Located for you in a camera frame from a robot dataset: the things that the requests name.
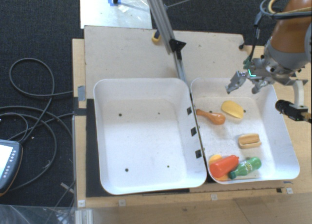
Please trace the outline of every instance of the white tray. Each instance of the white tray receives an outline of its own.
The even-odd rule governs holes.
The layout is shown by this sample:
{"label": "white tray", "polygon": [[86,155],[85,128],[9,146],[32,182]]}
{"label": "white tray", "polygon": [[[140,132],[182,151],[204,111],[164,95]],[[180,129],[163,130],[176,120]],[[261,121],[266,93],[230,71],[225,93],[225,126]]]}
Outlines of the white tray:
{"label": "white tray", "polygon": [[205,182],[207,171],[198,133],[191,134],[196,123],[184,82],[104,79],[94,87],[94,100],[100,180],[107,192],[189,188]]}
{"label": "white tray", "polygon": [[[217,181],[221,184],[233,184],[266,180],[293,179],[300,168],[289,138],[284,118],[275,109],[277,97],[272,85],[264,87],[258,94],[252,94],[252,83],[246,83],[238,90],[227,94],[225,85],[228,78],[199,78],[192,82],[191,91],[196,109],[222,112],[225,100],[232,100],[246,110],[242,119],[226,113],[223,125],[214,125],[205,117],[198,116],[199,132],[207,160],[212,155],[236,155],[240,161],[257,156],[262,166],[247,176],[238,176],[234,180]],[[240,149],[238,137],[243,134],[258,133],[262,145],[258,148]]]}

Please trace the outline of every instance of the black floor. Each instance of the black floor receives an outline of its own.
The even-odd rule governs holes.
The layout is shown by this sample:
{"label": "black floor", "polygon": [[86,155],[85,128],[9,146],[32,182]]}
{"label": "black floor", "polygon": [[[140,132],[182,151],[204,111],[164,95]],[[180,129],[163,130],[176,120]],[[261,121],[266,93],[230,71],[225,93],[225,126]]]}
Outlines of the black floor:
{"label": "black floor", "polygon": [[[163,0],[166,5],[181,0]],[[242,34],[247,44],[252,42],[254,17],[262,0],[193,0],[168,10],[172,27],[176,30],[210,31]],[[83,38],[79,27],[79,0],[0,0],[0,114],[17,112],[38,117],[34,110],[6,106],[28,106],[44,109],[49,97],[23,95],[13,88],[9,80],[11,65],[21,58],[36,58],[45,62],[55,77],[55,93],[72,90],[71,40]],[[267,19],[262,24],[263,45],[274,26]],[[17,64],[12,70],[14,82],[24,91],[34,94],[51,94],[52,82],[42,65],[33,61]],[[54,96],[48,111],[55,115],[73,111],[72,94]],[[18,116],[2,116],[0,139],[9,139],[24,130]],[[71,117],[64,118],[71,129]],[[55,133],[58,149],[55,161],[47,172],[33,183],[10,191],[0,197],[0,204],[54,206],[65,189],[63,182],[73,182],[73,156],[71,137],[59,123],[50,124]],[[38,127],[24,144],[24,156],[19,174],[12,188],[27,182],[41,173],[54,152],[52,134]],[[68,206],[69,193],[60,202]]]}

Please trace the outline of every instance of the wooden table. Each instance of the wooden table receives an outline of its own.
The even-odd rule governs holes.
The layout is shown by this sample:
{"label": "wooden table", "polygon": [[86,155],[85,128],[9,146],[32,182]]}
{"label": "wooden table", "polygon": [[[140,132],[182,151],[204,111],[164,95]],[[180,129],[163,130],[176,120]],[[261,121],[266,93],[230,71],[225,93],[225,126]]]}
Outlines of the wooden table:
{"label": "wooden table", "polygon": [[[86,27],[85,40],[87,42],[90,33],[102,35],[103,32],[102,38],[104,39],[100,37],[98,41],[104,45],[103,49],[105,50],[105,47],[111,45],[109,39],[105,39],[105,35],[108,35],[107,31],[109,32],[107,38],[117,38],[124,46],[127,46],[127,57],[129,59],[132,59],[131,55],[134,55],[131,49],[136,50],[136,52],[138,49],[143,49],[143,52],[154,53],[155,51],[151,50],[155,48],[160,50],[162,45],[153,46],[154,44],[150,41],[152,30],[130,30],[131,38],[129,39],[129,29],[106,27]],[[118,32],[116,36],[112,36],[116,31],[125,31],[125,33],[121,35]],[[242,70],[242,59],[247,57],[251,49],[249,46],[245,46],[244,50],[238,49],[238,45],[243,42],[240,35],[176,31],[175,36],[178,40],[187,42],[183,50],[183,60],[188,82],[194,79],[193,74],[198,77],[232,77],[236,70]],[[90,70],[90,67],[88,68],[90,61],[86,60],[86,56],[90,55],[88,52],[92,50],[90,45],[96,45],[96,43],[88,43],[87,48],[89,51],[86,53],[85,44],[87,43],[85,43],[85,40],[73,40],[74,97],[78,97],[79,86],[86,86],[86,98],[92,98],[92,85],[94,83],[92,80],[98,81],[99,78],[108,78],[111,74],[109,71],[107,73],[103,71],[101,75],[98,75],[94,67],[93,70]],[[120,47],[116,48],[118,50],[110,48],[106,55],[121,52]],[[262,52],[263,47],[257,47],[254,57],[260,57]],[[168,54],[163,51],[161,55],[166,56]],[[194,60],[191,58],[194,55],[202,56],[196,58],[203,60],[203,63],[198,64],[196,62],[194,64]],[[98,62],[96,66],[100,66],[101,63],[106,61],[102,60],[101,57],[94,57],[94,62]],[[173,60],[168,61],[167,65],[169,67],[168,71],[162,77],[170,77],[172,74],[175,76]],[[121,76],[120,71],[122,72],[122,68],[114,71],[117,77]],[[305,105],[311,111],[311,64],[308,64],[298,74],[298,77],[309,79],[309,82],[305,85]],[[278,99],[293,101],[292,87],[275,83],[274,88]],[[86,101],[79,101],[78,106],[85,109]],[[273,218],[276,215],[285,218],[287,221],[294,220],[295,216],[290,214],[289,210],[286,210],[287,207],[289,209],[299,208],[297,211],[301,213],[301,218],[307,220],[305,218],[311,216],[308,206],[311,206],[312,203],[311,125],[305,122],[294,122],[287,117],[285,117],[285,122],[300,164],[300,174],[291,182],[266,181],[238,185],[204,184],[201,187],[191,189],[189,193],[155,193],[87,198],[85,196],[86,116],[76,115],[74,155],[76,160],[78,207],[106,208],[96,211],[96,216],[101,219],[101,214],[105,214],[105,218],[109,220],[107,223],[206,223],[205,220],[208,220],[208,218],[209,220],[218,221],[218,223],[222,221],[231,221],[232,223],[252,221],[252,223],[256,223],[254,220],[259,216],[257,213],[260,212],[266,212],[267,218]],[[293,194],[288,194],[289,189],[287,188],[291,188]],[[146,218],[144,221],[140,215],[143,213]],[[155,217],[160,213],[162,217],[156,221]]]}

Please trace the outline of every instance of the red toy bottle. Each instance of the red toy bottle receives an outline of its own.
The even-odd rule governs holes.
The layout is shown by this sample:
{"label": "red toy bottle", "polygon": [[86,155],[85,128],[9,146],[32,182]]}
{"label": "red toy bottle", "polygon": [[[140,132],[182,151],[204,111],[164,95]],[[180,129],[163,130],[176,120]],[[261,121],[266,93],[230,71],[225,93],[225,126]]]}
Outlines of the red toy bottle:
{"label": "red toy bottle", "polygon": [[235,155],[231,155],[231,156],[222,158],[221,160],[210,164],[209,169],[210,169],[211,175],[215,178],[219,178],[229,173],[231,170],[237,167],[238,160],[239,160],[239,157]]}

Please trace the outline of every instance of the green toy bottle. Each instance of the green toy bottle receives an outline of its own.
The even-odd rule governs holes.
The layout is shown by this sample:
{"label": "green toy bottle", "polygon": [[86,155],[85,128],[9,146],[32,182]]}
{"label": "green toy bottle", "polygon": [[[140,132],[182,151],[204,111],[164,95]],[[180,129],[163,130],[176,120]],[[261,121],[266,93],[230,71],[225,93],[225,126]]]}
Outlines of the green toy bottle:
{"label": "green toy bottle", "polygon": [[261,160],[258,157],[252,157],[238,164],[237,168],[231,171],[228,176],[234,179],[238,175],[247,175],[261,167]]}

